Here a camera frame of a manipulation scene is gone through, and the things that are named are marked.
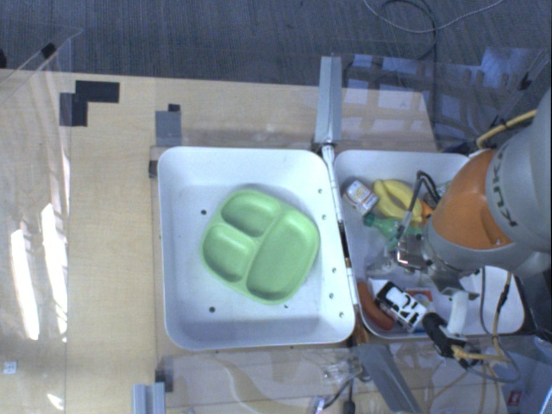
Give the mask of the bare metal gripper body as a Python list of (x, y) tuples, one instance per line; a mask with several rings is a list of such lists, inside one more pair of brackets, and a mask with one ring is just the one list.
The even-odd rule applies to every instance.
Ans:
[(434, 265), (433, 260), (424, 249), (424, 238), (421, 235), (406, 235), (391, 251), (392, 261), (405, 273), (425, 273)]

